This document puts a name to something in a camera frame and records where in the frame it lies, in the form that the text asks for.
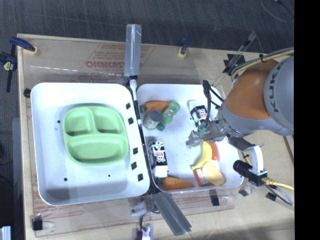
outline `gray metal bar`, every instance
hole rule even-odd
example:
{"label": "gray metal bar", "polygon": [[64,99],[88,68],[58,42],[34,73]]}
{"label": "gray metal bar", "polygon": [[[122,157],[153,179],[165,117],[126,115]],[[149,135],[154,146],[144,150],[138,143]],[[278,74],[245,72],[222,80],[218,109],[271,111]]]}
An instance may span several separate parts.
{"label": "gray metal bar", "polygon": [[248,47],[250,46],[250,44],[255,40],[255,38],[257,37],[256,32],[253,30],[250,35],[248,36],[247,40],[245,41],[245,43],[243,45],[241,45],[241,47],[239,48],[239,50],[236,52],[236,54],[232,57],[232,59],[229,61],[229,63],[226,65],[226,67],[224,68],[224,70],[222,71],[222,73],[218,76],[218,78],[213,82],[213,84],[211,86],[216,87],[218,84],[220,84],[220,82],[222,81],[222,79],[225,78],[225,76],[231,72],[233,70],[233,68],[235,67],[237,61],[239,60],[239,58],[241,57],[241,55],[243,55],[243,53],[248,49]]}
{"label": "gray metal bar", "polygon": [[125,35],[124,76],[138,76],[140,71],[141,25],[127,24]]}
{"label": "gray metal bar", "polygon": [[191,224],[168,193],[153,194],[152,200],[175,236],[191,231]]}

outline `yellow cable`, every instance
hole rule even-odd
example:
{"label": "yellow cable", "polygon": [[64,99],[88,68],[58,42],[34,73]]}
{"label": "yellow cable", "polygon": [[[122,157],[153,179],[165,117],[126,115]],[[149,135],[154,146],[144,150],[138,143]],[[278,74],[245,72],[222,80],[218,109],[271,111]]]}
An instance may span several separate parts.
{"label": "yellow cable", "polygon": [[[272,55],[272,56],[269,56],[269,57],[266,57],[266,58],[263,58],[263,61],[266,62],[268,60],[272,60],[272,59],[275,59],[275,58],[279,58],[279,57],[282,57],[282,56],[286,56],[286,55],[290,55],[290,54],[293,54],[295,52],[295,49],[292,49],[292,50],[287,50],[287,51],[284,51],[282,53],[278,53],[278,54],[275,54],[275,55]],[[241,71],[244,71],[246,70],[247,68],[251,67],[251,66],[254,66],[258,63],[260,63],[261,60],[256,60],[248,65],[245,65],[243,67],[240,67],[238,68],[235,72],[233,72],[232,76],[231,76],[231,79],[234,80],[235,79],[235,76],[237,74],[239,74]]]}
{"label": "yellow cable", "polygon": [[289,186],[289,185],[286,185],[286,184],[283,184],[283,183],[279,183],[279,182],[275,182],[274,180],[272,180],[272,179],[270,179],[268,177],[263,177],[261,180],[267,185],[280,186],[280,187],[284,187],[284,188],[287,188],[287,189],[290,189],[290,190],[294,190],[294,188],[292,186]]}

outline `blue clamp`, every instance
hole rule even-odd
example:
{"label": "blue clamp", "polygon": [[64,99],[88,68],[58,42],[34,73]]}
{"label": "blue clamp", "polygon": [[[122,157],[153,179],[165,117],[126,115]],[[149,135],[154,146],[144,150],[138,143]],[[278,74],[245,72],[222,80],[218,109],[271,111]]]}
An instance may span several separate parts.
{"label": "blue clamp", "polygon": [[27,41],[18,37],[11,36],[9,42],[10,44],[12,44],[11,54],[7,54],[5,52],[2,52],[0,54],[0,66],[2,66],[6,71],[8,71],[8,79],[6,82],[7,93],[10,92],[12,73],[17,69],[16,46],[22,47],[24,51],[29,54],[35,54],[38,50],[36,46],[32,46]]}
{"label": "blue clamp", "polygon": [[23,40],[15,36],[10,37],[10,44],[12,44],[11,53],[13,53],[13,50],[16,49],[16,46],[22,47],[24,51],[27,52],[28,54],[35,54],[38,50],[36,46],[33,46],[32,44],[28,43],[26,40]]}
{"label": "blue clamp", "polygon": [[180,42],[177,44],[177,46],[182,45],[178,51],[179,57],[184,58],[187,55],[187,48],[190,42],[191,42],[191,37],[188,36],[187,38],[182,38]]}

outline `cable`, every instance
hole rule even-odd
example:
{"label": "cable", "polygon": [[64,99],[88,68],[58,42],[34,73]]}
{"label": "cable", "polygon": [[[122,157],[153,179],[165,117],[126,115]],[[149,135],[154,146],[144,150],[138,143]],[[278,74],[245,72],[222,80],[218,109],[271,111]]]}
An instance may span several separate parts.
{"label": "cable", "polygon": [[286,55],[291,55],[291,54],[294,54],[295,53],[295,50],[294,49],[291,49],[291,50],[287,50],[287,51],[284,51],[284,52],[281,52],[281,53],[277,53],[275,55],[265,55],[265,56],[262,56],[261,58],[257,58],[257,59],[254,59],[254,60],[251,60],[249,62],[251,63],[246,63],[245,65],[240,65],[239,67],[235,67],[233,72],[232,72],[232,75],[231,75],[231,79],[234,80],[235,77],[241,72],[241,71],[244,71],[246,70],[247,68],[249,67],[252,67],[258,63],[260,63],[262,61],[262,59],[264,60],[263,62],[266,62],[268,60],[272,60],[272,59],[275,59],[275,58],[279,58],[279,57],[282,57],[282,56],[286,56]]}
{"label": "cable", "polygon": [[211,112],[211,96],[210,96],[210,92],[208,93],[207,98],[207,114],[206,114],[206,118],[205,118],[205,127],[208,126],[209,124],[209,119],[210,119],[210,112]]}
{"label": "cable", "polygon": [[[293,18],[293,19],[295,18],[295,16],[294,16],[293,13],[288,9],[288,7],[286,7],[280,0],[273,0],[273,1],[275,1],[277,4],[283,6],[283,7],[291,14],[292,18]],[[295,22],[295,20],[291,20],[291,21],[284,20],[284,19],[281,19],[281,18],[275,16],[274,14],[272,14],[272,13],[271,13],[269,10],[267,10],[267,8],[265,7],[265,5],[264,5],[264,0],[261,0],[261,4],[262,4],[263,9],[264,9],[268,14],[270,14],[272,17],[276,18],[277,20],[282,21],[282,22],[286,22],[286,23],[294,23],[294,22]]]}
{"label": "cable", "polygon": [[283,183],[279,183],[279,182],[276,182],[274,181],[273,179],[270,179],[268,177],[263,177],[261,179],[265,184],[267,185],[271,185],[271,186],[279,186],[279,187],[284,187],[284,188],[287,188],[287,189],[290,189],[290,190],[294,190],[294,188],[292,186],[289,186],[287,184],[283,184]]}
{"label": "cable", "polygon": [[[270,52],[270,53],[264,55],[264,57],[281,54],[281,53],[284,53],[284,52],[291,51],[291,50],[293,50],[293,49],[294,49],[294,47],[289,47],[289,48],[284,48],[284,49],[280,49],[280,50],[275,50],[275,51],[273,51],[273,52]],[[251,64],[252,62],[256,62],[256,61],[261,61],[261,57],[255,58],[255,59],[252,59],[252,60],[249,60],[249,61],[247,61],[247,62],[245,62],[245,63],[242,63],[242,64],[240,64],[240,65],[235,66],[235,67],[232,69],[232,71],[230,72],[230,75],[232,75],[234,71],[236,71],[236,70],[238,70],[238,69],[240,69],[240,68],[242,68],[242,67],[245,67],[245,66]]]}
{"label": "cable", "polygon": [[[274,195],[276,195],[276,197],[278,197],[279,199],[281,199],[282,201],[284,201],[286,204],[293,206],[294,203],[292,202],[292,200],[290,199],[290,197],[280,188],[278,188],[277,186],[272,186],[272,185],[265,185]],[[285,198],[287,200],[285,200],[282,196],[280,196],[279,194],[277,194],[273,189],[279,191],[282,195],[285,196]]]}
{"label": "cable", "polygon": [[211,91],[221,102],[224,102],[224,99],[221,98],[212,88],[210,88],[210,91]]}
{"label": "cable", "polygon": [[160,214],[160,211],[154,210],[156,207],[153,207],[152,209],[147,210],[144,214],[142,214],[139,218],[139,226],[140,230],[136,233],[136,239],[135,240],[141,240],[143,238],[143,222],[144,222],[144,216],[149,213],[153,212],[155,214]]}
{"label": "cable", "polygon": [[215,102],[213,102],[212,100],[210,101],[213,105],[215,105],[215,108],[220,108],[220,106],[217,104],[217,103],[215,103]]}

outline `toy carrot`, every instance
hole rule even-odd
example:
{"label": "toy carrot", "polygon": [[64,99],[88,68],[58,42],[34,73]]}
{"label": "toy carrot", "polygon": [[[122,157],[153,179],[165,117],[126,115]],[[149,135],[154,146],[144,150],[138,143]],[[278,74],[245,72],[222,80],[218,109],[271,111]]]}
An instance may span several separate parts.
{"label": "toy carrot", "polygon": [[139,107],[140,113],[144,113],[146,111],[151,110],[159,110],[162,111],[163,109],[169,106],[169,101],[148,101],[146,104],[141,105]]}
{"label": "toy carrot", "polygon": [[186,181],[179,178],[174,177],[166,177],[163,180],[158,179],[157,184],[162,184],[163,188],[165,190],[179,190],[179,189],[185,189],[193,187],[194,184],[190,181]]}
{"label": "toy carrot", "polygon": [[218,160],[219,159],[219,152],[217,149],[217,145],[215,142],[210,142],[209,140],[206,140],[206,142],[209,143],[211,149],[212,149],[212,160]]}

